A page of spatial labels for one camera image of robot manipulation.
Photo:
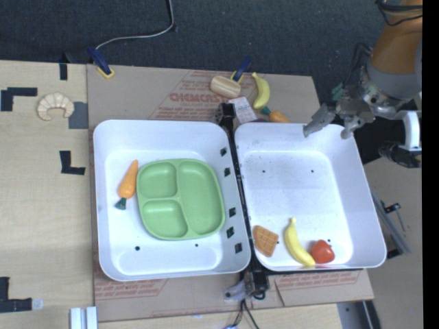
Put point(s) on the orange carrot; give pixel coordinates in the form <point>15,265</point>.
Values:
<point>278,116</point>
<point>128,183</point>

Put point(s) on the white and pink packet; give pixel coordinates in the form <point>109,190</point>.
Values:
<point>244,110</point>

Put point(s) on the beige bread bun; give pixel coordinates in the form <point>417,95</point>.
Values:
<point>225,86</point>

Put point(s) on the beige croissant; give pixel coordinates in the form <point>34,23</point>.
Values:
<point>55,103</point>

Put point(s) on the black cylinder on white bracket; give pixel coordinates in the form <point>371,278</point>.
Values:
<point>411,129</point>

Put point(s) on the brown cardboard board red print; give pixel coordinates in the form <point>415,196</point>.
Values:
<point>137,94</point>

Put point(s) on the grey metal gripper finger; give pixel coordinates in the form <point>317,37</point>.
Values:
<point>350,127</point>
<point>320,120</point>

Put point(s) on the orange waffle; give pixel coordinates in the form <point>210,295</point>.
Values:
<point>265,240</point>

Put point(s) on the yellow banana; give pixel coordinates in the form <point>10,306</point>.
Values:
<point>295,245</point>
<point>262,93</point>

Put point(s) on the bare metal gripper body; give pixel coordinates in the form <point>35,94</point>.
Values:
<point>356,108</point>

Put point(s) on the green divided plate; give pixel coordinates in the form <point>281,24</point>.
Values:
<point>195,197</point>

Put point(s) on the white plastic tray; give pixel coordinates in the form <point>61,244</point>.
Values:
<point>295,190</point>
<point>164,259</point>

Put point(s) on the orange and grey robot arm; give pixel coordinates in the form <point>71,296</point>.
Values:
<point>394,53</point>

